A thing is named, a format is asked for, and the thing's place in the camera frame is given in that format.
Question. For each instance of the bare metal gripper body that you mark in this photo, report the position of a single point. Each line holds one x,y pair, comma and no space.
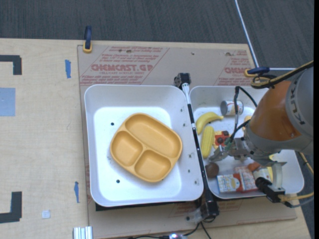
238,149

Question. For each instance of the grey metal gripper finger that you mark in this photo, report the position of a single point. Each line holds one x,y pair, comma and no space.
220,150
216,157

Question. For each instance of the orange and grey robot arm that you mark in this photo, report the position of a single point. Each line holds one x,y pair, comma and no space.
274,118

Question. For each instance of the brown round toy food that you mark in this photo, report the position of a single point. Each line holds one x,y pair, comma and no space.
212,170

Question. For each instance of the pizza slice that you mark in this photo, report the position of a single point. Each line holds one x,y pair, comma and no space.
219,137

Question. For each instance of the yellow corn cob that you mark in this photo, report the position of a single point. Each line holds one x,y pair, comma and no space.
207,142

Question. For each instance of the white and orange patterned packet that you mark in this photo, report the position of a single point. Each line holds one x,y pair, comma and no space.
243,169

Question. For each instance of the orange carrot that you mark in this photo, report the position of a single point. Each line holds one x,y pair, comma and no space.
253,166

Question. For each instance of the thin black and white rod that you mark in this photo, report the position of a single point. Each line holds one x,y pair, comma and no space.
195,136

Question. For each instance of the yellow and orange carton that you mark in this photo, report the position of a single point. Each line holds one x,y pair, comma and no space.
230,183

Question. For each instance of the yellow banana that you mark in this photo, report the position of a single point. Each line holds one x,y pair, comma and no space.
205,119

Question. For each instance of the white and yellow packet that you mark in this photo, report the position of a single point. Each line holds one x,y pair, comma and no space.
263,174

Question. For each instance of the white can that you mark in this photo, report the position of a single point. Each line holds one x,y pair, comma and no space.
228,107

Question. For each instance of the white plastic tray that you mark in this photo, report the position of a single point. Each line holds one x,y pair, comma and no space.
207,96
104,158

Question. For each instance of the yellow divided plate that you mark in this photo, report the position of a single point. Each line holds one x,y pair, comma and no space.
147,147

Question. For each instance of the brown cardboard board red print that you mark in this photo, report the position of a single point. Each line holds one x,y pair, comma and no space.
159,66

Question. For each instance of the black cylinder on white bracket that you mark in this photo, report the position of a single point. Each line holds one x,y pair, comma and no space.
270,187

